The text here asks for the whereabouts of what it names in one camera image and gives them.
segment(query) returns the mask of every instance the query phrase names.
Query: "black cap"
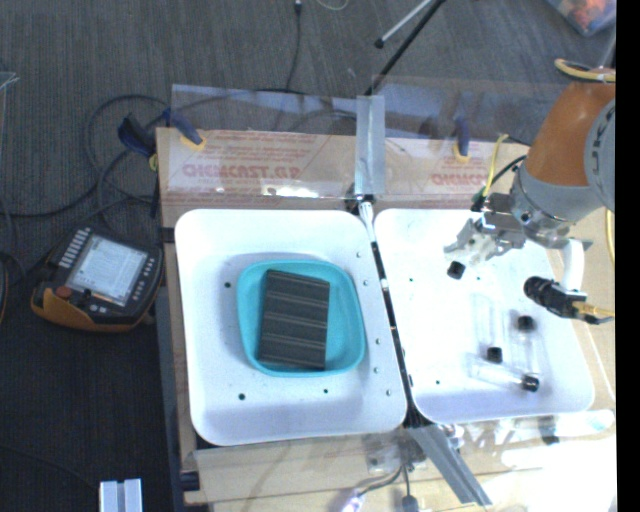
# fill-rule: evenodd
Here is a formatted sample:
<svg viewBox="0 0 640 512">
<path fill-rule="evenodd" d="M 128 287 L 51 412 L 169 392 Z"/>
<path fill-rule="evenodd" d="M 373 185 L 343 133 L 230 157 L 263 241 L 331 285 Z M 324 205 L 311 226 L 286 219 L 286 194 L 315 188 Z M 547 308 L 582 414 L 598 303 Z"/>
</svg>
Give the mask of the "black cap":
<svg viewBox="0 0 640 512">
<path fill-rule="evenodd" d="M 522 389 L 525 391 L 536 392 L 540 387 L 540 379 L 533 375 L 525 375 L 522 377 Z"/>
<path fill-rule="evenodd" d="M 454 279 L 460 279 L 462 274 L 464 274 L 465 269 L 466 267 L 459 261 L 452 261 L 451 265 L 449 265 L 449 269 L 447 270 L 447 275 Z"/>
<path fill-rule="evenodd" d="M 492 363 L 501 363 L 502 349 L 500 347 L 489 347 L 487 349 L 487 360 Z"/>
<path fill-rule="evenodd" d="M 518 317 L 519 331 L 533 331 L 536 328 L 536 322 L 529 315 L 521 315 Z"/>
</svg>

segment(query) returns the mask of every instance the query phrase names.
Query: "yellow cable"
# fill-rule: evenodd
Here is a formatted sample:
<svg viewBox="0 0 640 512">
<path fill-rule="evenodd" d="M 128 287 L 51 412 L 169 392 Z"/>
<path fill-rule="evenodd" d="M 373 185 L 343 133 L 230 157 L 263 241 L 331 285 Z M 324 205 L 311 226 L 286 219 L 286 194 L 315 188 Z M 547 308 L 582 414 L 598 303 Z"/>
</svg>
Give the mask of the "yellow cable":
<svg viewBox="0 0 640 512">
<path fill-rule="evenodd" d="M 607 237 L 607 249 L 609 250 L 609 258 L 611 263 L 616 266 L 616 247 L 615 240 L 613 239 L 613 212 L 608 208 L 604 214 L 604 232 Z"/>
<path fill-rule="evenodd" d="M 500 144 L 502 144 L 502 142 L 508 138 L 509 138 L 509 135 L 506 133 L 504 135 L 500 135 L 500 137 L 498 137 L 498 140 L 496 141 L 495 146 L 493 146 L 493 154 L 491 155 L 491 164 L 489 165 L 489 175 L 487 176 L 487 184 L 485 185 L 484 191 L 482 192 L 482 195 L 484 197 L 487 197 L 489 195 L 489 189 L 491 188 L 493 175 L 496 172 L 496 160 L 498 158 L 498 149 L 500 148 Z"/>
<path fill-rule="evenodd" d="M 587 67 L 576 64 L 575 62 L 569 62 L 565 59 L 556 59 L 553 62 L 560 71 L 562 71 L 565 75 L 569 75 L 573 78 L 580 78 L 582 80 L 592 80 L 594 82 L 604 82 L 604 83 L 616 83 L 616 72 L 615 70 L 600 68 L 602 72 L 598 72 L 597 70 L 588 69 Z"/>
</svg>

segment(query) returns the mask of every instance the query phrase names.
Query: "gray carpet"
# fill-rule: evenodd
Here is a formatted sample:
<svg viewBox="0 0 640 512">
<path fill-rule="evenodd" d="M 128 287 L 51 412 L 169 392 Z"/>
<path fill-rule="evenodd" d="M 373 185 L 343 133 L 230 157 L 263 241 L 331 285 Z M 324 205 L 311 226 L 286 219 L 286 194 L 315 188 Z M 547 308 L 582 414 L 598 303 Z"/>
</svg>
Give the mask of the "gray carpet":
<svg viewBox="0 0 640 512">
<path fill-rule="evenodd" d="M 337 6 L 343 0 L 326 0 Z M 145 510 L 171 510 L 158 347 L 153 326 L 90 335 L 29 310 L 38 262 L 76 221 L 123 195 L 101 222 L 158 241 L 149 215 L 155 176 L 139 155 L 119 156 L 117 126 L 156 118 L 173 84 L 363 94 L 411 29 L 374 41 L 413 0 L 350 0 L 332 10 L 303 0 L 299 52 L 293 0 L 21 0 L 0 2 L 0 70 L 7 96 L 0 194 L 13 236 L 12 286 L 0 325 L 0 509 L 97 510 L 102 480 L 142 478 Z M 429 80 L 567 83 L 557 57 L 611 59 L 613 28 L 579 35 L 545 0 L 449 0 L 392 70 Z M 510 122 L 535 133 L 548 105 Z M 116 157 L 116 165 L 109 167 Z M 22 277 L 19 265 L 26 270 Z"/>
</svg>

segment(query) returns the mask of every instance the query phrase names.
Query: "black cable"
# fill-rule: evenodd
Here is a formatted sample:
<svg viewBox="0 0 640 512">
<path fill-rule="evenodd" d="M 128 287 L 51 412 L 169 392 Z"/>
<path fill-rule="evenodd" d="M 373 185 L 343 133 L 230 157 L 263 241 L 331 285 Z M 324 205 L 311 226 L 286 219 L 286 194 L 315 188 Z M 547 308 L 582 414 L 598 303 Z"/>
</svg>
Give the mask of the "black cable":
<svg viewBox="0 0 640 512">
<path fill-rule="evenodd" d="M 506 174 L 507 171 L 514 169 L 515 166 L 522 162 L 525 158 L 527 158 L 527 155 L 521 155 L 505 165 L 500 170 L 500 172 L 493 177 L 493 179 L 491 180 L 491 186 L 493 186 L 504 174 Z"/>
<path fill-rule="evenodd" d="M 14 448 L 14 447 L 6 445 L 6 444 L 0 444 L 0 449 L 3 449 L 3 450 L 8 451 L 8 452 L 11 452 L 11 453 L 13 453 L 15 455 L 19 455 L 20 457 L 24 457 L 24 458 L 27 458 L 27 459 L 34 460 L 36 462 L 39 462 L 43 466 L 47 466 L 49 468 L 52 468 L 52 469 L 55 469 L 55 470 L 58 470 L 58 471 L 62 471 L 63 473 L 66 473 L 66 474 L 74 477 L 77 481 L 83 483 L 85 486 L 87 486 L 92 491 L 98 491 L 99 490 L 99 486 L 91 483 L 89 480 L 87 480 L 83 475 L 81 475 L 77 471 L 74 471 L 71 468 L 63 466 L 62 464 L 58 464 L 56 462 L 44 459 L 44 458 L 39 457 L 37 455 L 34 455 L 32 453 L 27 453 L 25 451 L 18 450 L 17 448 Z"/>
<path fill-rule="evenodd" d="M 357 497 L 360 498 L 361 496 L 364 496 L 368 492 L 375 491 L 376 489 L 382 489 L 383 487 L 387 487 L 388 485 L 391 485 L 400 477 L 400 475 L 403 472 L 403 468 L 404 468 L 404 464 L 401 467 L 399 467 L 398 470 L 388 480 L 376 482 L 374 484 L 371 484 L 368 487 L 365 487 L 362 491 L 357 493 Z"/>
<path fill-rule="evenodd" d="M 301 18 L 302 18 L 302 2 L 300 0 L 295 0 L 294 3 L 294 12 L 296 14 L 296 42 L 293 52 L 293 59 L 291 61 L 291 68 L 289 69 L 289 75 L 287 76 L 286 85 L 284 86 L 284 90 L 288 91 L 291 87 L 291 81 L 293 80 L 293 75 L 295 74 L 296 68 L 298 67 L 298 55 L 300 53 L 300 41 L 302 38 L 302 27 L 301 27 Z M 273 128 L 271 131 L 277 131 L 278 126 L 280 125 L 280 119 L 282 118 L 282 108 L 278 111 L 278 116 L 276 117 L 276 121 L 273 124 Z"/>
<path fill-rule="evenodd" d="M 287 94 L 297 94 L 299 96 L 307 96 L 306 92 L 297 91 L 295 89 L 289 89 L 284 87 L 264 87 L 261 89 L 255 89 L 254 91 L 248 91 L 248 92 L 282 92 Z"/>
<path fill-rule="evenodd" d="M 404 475 L 404 481 L 407 487 L 407 496 L 409 496 L 411 494 L 411 484 L 409 483 L 409 471 L 406 464 L 402 465 L 402 474 Z"/>
<path fill-rule="evenodd" d="M 65 203 L 63 205 L 60 205 L 60 206 L 57 206 L 57 207 L 52 208 L 52 209 L 47 210 L 47 211 L 41 211 L 41 212 L 11 212 L 11 213 L 9 213 L 9 215 L 11 215 L 14 218 L 49 217 L 49 216 L 57 215 L 59 213 L 63 213 L 65 211 L 67 211 L 67 210 L 70 210 L 70 209 L 74 208 L 75 206 L 77 206 L 78 204 L 80 204 L 81 202 L 83 202 L 84 200 L 88 199 L 89 196 L 91 196 L 91 194 L 98 188 L 98 183 L 100 182 L 100 179 L 104 179 L 104 176 L 106 174 L 108 174 L 125 156 L 127 156 L 130 153 L 129 150 L 126 150 L 126 151 L 123 151 L 122 153 L 120 153 L 118 156 L 116 156 L 111 161 L 111 163 L 105 169 L 102 169 L 102 171 L 106 171 L 104 174 L 102 174 L 101 166 L 98 163 L 97 158 L 95 157 L 95 153 L 94 153 L 93 147 L 92 147 L 92 142 L 93 141 L 92 141 L 92 137 L 91 137 L 91 131 L 92 131 L 91 128 L 93 126 L 93 123 L 95 122 L 95 119 L 98 117 L 98 115 L 100 115 L 109 106 L 111 106 L 114 103 L 119 102 L 119 101 L 132 100 L 132 99 L 145 99 L 145 100 L 148 100 L 148 101 L 159 102 L 159 103 L 162 103 L 162 104 L 166 105 L 166 102 L 164 100 L 161 100 L 159 98 L 155 98 L 153 96 L 147 96 L 147 95 L 144 95 L 144 94 L 124 94 L 124 95 L 120 95 L 120 96 L 115 96 L 115 97 L 105 101 L 104 103 L 102 103 L 99 107 L 97 107 L 93 111 L 93 113 L 90 115 L 90 117 L 88 118 L 88 121 L 86 123 L 86 128 L 85 128 L 85 130 L 83 132 L 84 135 L 83 135 L 82 143 L 83 143 L 83 150 L 84 150 L 85 156 L 89 160 L 89 163 L 91 164 L 93 169 L 98 171 L 99 174 L 98 174 L 96 180 L 92 183 L 92 185 L 86 191 L 84 191 L 82 194 L 80 194 L 78 197 L 76 197 L 75 199 L 71 200 L 70 202 Z M 151 123 L 158 122 L 160 119 L 161 119 L 161 116 L 158 116 Z M 133 194 L 130 194 L 129 192 L 120 189 L 119 187 L 117 187 L 117 185 L 115 185 L 113 183 L 109 183 L 109 185 L 113 186 L 114 188 L 119 190 L 121 193 L 129 195 L 129 197 L 135 197 Z M 8 212 L 8 210 L 5 208 L 5 205 L 2 205 L 2 209 L 3 209 L 3 213 Z"/>
<path fill-rule="evenodd" d="M 130 201 L 133 204 L 136 204 L 139 202 L 139 198 L 138 197 L 121 197 L 119 199 L 115 199 L 113 201 L 111 201 L 108 204 L 102 205 L 100 206 L 100 208 L 98 208 L 97 210 L 94 210 L 93 212 L 85 215 L 84 217 L 82 217 L 80 220 L 76 221 L 76 224 L 78 223 L 82 223 L 85 222 L 93 217 L 96 217 L 97 215 L 102 215 L 105 211 L 107 211 L 108 209 L 117 206 L 119 204 L 122 204 L 126 201 Z"/>
<path fill-rule="evenodd" d="M 105 184 L 113 187 L 118 192 L 124 194 L 130 199 L 134 199 L 136 201 L 140 201 L 142 203 L 147 203 L 147 204 L 151 203 L 152 196 L 138 196 L 135 194 L 131 194 L 130 192 L 122 189 L 121 187 L 107 180 L 108 174 L 113 171 L 113 169 L 118 165 L 118 163 L 121 160 L 123 160 L 127 155 L 132 153 L 131 150 L 127 149 L 125 151 L 122 151 L 118 156 L 116 156 L 111 161 L 111 163 L 108 166 L 103 168 L 100 166 L 93 149 L 93 138 L 92 138 L 91 128 L 94 125 L 96 119 L 98 118 L 99 115 L 102 114 L 102 112 L 104 112 L 107 108 L 109 108 L 113 103 L 119 102 L 119 101 L 125 101 L 125 100 L 144 100 L 151 103 L 159 103 L 163 107 L 167 106 L 166 101 L 164 101 L 163 99 L 157 98 L 155 96 L 149 96 L 146 94 L 126 94 L 126 95 L 116 96 L 114 98 L 111 98 L 110 100 L 105 101 L 97 109 L 95 109 L 92 115 L 89 117 L 87 121 L 87 126 L 84 130 L 85 138 L 83 141 L 84 142 L 83 149 L 85 151 L 85 155 L 87 156 L 89 162 L 91 163 L 93 168 L 98 172 L 98 177 L 96 179 L 96 195 L 97 195 L 98 208 L 100 212 L 104 211 L 102 207 L 104 206 L 104 185 Z M 162 115 L 156 116 L 153 120 L 147 123 L 145 128 L 149 129 L 150 126 L 157 124 L 161 119 L 162 119 Z M 102 217 L 102 220 L 105 222 L 105 224 L 109 226 L 108 219 L 103 215 L 103 213 L 100 213 L 100 215 Z"/>
<path fill-rule="evenodd" d="M 8 236 L 5 239 L 7 242 L 7 251 L 11 251 L 11 247 L 13 246 L 13 236 L 14 236 L 14 226 L 13 220 L 11 218 L 11 214 L 7 210 L 7 205 L 4 201 L 4 196 L 0 194 L 0 208 L 2 208 L 2 213 L 4 216 L 5 224 L 7 225 Z"/>
</svg>

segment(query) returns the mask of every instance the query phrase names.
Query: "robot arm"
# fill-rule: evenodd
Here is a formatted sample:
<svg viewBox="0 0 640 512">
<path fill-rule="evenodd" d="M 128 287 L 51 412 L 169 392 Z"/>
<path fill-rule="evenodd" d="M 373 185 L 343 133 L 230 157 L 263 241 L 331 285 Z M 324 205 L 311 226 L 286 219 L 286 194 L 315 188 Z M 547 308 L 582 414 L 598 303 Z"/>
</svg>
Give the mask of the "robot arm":
<svg viewBox="0 0 640 512">
<path fill-rule="evenodd" d="M 516 169 L 509 193 L 483 195 L 476 202 L 482 216 L 468 221 L 445 252 L 466 250 L 473 240 L 475 258 L 482 261 L 532 241 L 580 258 L 583 247 L 575 250 L 571 226 L 597 208 L 615 211 L 615 71 L 579 71 Z M 567 251 L 570 244 L 573 251 Z M 559 316 L 590 323 L 610 319 L 587 307 L 579 279 L 529 281 L 525 294 Z"/>
</svg>

